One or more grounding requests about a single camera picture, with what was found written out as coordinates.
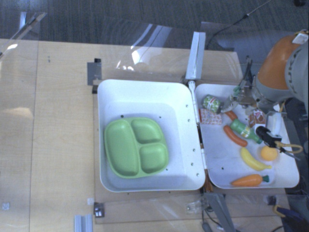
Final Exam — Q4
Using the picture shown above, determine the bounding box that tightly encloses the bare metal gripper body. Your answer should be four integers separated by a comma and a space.
231, 84, 258, 108

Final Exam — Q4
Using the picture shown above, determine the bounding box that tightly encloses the orange carrot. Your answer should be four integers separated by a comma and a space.
231, 174, 270, 188

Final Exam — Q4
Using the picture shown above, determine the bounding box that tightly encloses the green and white can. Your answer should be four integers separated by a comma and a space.
202, 94, 223, 114

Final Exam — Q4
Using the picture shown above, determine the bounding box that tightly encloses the long orange sausage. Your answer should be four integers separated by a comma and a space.
223, 125, 249, 147

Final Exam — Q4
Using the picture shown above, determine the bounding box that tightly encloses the green bottle with yellow label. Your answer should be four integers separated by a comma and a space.
229, 118, 264, 145

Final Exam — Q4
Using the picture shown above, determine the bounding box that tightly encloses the red and white carton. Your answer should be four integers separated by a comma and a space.
248, 109, 267, 128

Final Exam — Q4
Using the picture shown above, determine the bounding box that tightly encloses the red and white packet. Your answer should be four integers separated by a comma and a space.
198, 108, 223, 126

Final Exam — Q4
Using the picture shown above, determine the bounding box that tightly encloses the orange round fruit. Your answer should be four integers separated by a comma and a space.
260, 145, 279, 161

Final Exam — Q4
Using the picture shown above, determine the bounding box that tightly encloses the white plastic tray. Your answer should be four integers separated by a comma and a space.
194, 83, 300, 189
97, 78, 206, 193

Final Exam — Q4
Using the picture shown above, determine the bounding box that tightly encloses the short orange sausage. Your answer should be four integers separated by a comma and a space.
224, 110, 239, 121

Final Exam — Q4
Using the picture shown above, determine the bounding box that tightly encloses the yellow banana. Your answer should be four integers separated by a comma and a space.
240, 146, 273, 172

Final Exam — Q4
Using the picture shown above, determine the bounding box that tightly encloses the green divided plate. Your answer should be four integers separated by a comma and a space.
104, 117, 169, 179

